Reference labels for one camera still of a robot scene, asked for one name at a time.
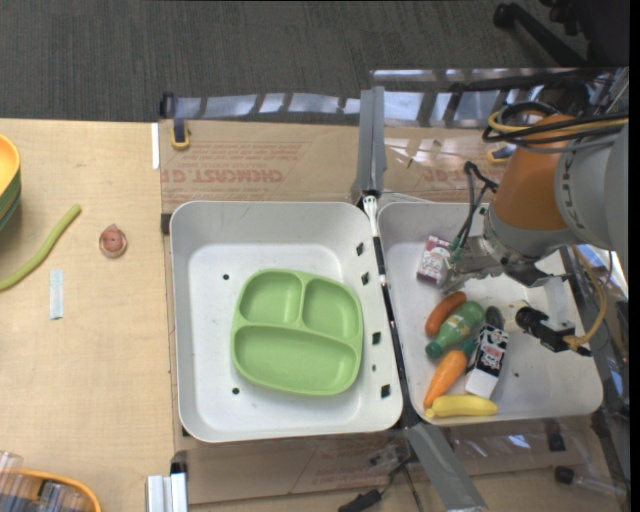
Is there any pale blue packet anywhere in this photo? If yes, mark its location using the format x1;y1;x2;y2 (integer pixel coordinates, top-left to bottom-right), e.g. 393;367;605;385
48;268;66;322

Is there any clear plastic bottle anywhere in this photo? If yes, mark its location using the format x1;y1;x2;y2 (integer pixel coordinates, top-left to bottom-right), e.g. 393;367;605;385
553;465;627;497
0;450;26;501

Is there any brown cardboard board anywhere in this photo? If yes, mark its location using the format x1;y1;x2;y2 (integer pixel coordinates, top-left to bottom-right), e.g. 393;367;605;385
158;118;604;506

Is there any black office chair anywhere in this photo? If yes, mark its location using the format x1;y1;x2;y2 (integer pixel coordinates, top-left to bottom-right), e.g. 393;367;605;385
491;0;630;67

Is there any white plastic tray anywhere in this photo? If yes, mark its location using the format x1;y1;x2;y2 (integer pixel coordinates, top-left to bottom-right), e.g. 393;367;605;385
377;200;605;428
168;200;405;445

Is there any orange carrot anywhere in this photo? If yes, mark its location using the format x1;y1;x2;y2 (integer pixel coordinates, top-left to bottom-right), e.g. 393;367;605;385
422;339;477;409

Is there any long green bean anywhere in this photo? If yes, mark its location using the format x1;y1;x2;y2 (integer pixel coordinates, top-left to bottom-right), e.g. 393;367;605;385
0;202;83;293

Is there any pink doughnut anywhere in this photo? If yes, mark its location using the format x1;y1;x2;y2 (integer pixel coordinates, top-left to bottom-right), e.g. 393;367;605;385
98;223;129;260

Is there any yellow banana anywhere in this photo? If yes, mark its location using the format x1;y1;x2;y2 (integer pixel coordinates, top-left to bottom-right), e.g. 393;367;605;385
424;394;500;420

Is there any small pink and white carton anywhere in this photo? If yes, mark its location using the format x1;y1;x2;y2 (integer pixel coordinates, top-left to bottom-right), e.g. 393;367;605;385
416;235;454;287

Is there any black cylinder on white bracket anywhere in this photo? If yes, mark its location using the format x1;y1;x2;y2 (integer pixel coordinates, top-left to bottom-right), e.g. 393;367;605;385
504;277;577;354

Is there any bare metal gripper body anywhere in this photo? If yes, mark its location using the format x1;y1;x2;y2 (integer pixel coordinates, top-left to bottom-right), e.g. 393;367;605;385
451;235;556;290

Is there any black block with thin wires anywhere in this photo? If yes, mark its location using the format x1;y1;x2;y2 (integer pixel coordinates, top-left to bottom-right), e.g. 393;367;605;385
338;489;383;512

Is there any white cow print carton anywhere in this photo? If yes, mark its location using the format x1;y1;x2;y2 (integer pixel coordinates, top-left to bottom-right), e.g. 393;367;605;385
463;324;511;401

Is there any green divided plate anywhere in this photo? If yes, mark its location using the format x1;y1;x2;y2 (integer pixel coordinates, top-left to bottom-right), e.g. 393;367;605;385
230;268;366;398

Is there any orange sausage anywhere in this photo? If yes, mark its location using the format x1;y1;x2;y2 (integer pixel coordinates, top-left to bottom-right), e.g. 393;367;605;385
424;290;468;338

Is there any green bottle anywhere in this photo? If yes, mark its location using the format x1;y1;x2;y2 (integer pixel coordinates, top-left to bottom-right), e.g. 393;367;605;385
424;300;487;360

